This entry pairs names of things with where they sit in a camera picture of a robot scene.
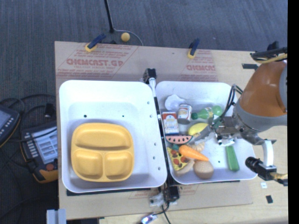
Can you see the pizza slice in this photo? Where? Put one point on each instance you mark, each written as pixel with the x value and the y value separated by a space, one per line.
pixel 176 158

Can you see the yellow lemon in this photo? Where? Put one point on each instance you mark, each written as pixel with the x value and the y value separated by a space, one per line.
pixel 197 128

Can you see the tan croissant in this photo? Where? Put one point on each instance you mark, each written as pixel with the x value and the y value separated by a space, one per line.
pixel 199 146

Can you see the black cylinder on white bracket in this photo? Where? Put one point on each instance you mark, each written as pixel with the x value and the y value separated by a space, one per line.
pixel 259 165

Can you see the red and white carton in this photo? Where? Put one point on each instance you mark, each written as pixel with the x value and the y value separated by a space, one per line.
pixel 170 123

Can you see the watermelon slice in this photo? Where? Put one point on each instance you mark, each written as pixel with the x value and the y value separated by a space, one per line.
pixel 178 139

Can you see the small white and orange can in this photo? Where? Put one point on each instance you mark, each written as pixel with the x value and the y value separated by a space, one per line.
pixel 184 113

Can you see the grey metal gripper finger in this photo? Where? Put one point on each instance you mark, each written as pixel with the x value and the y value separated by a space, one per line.
pixel 204 132
pixel 226 142

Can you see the orange carrot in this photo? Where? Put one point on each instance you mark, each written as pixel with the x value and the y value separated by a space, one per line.
pixel 191 153

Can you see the brown cardboard board red print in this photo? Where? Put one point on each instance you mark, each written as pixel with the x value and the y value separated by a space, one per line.
pixel 100 62

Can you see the green bottle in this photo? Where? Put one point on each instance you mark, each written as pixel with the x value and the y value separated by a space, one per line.
pixel 206 113

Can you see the white plastic tray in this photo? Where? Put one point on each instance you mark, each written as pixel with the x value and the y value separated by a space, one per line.
pixel 217 164
pixel 102 101

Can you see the brown bread roll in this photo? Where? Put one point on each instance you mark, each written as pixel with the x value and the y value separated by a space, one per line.
pixel 203 170

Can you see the yellow divided plate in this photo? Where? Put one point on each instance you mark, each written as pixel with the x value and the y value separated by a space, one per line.
pixel 102 151

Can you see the thin black and white rod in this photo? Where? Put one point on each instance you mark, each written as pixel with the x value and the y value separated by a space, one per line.
pixel 156 99

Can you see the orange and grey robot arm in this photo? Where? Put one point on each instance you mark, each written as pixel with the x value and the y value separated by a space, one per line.
pixel 261 90

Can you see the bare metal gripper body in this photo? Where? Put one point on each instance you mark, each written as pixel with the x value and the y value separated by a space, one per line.
pixel 227 126

